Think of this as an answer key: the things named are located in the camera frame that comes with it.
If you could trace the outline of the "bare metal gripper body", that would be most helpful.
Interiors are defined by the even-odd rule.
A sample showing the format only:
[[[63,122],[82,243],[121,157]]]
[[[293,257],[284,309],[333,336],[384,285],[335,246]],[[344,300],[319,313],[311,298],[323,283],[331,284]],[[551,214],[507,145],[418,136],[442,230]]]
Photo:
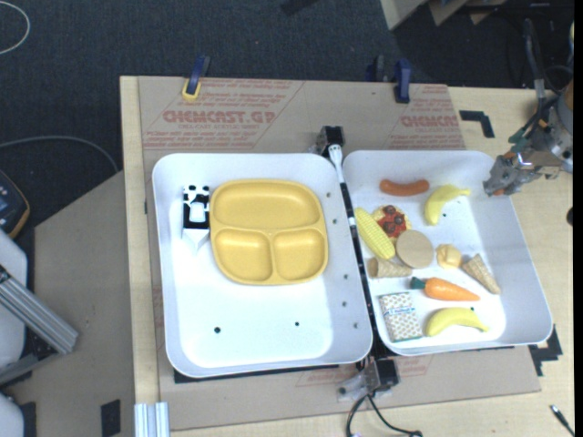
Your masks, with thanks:
[[[536,130],[513,146],[518,163],[539,175],[555,178],[573,172],[573,137],[558,130]]]

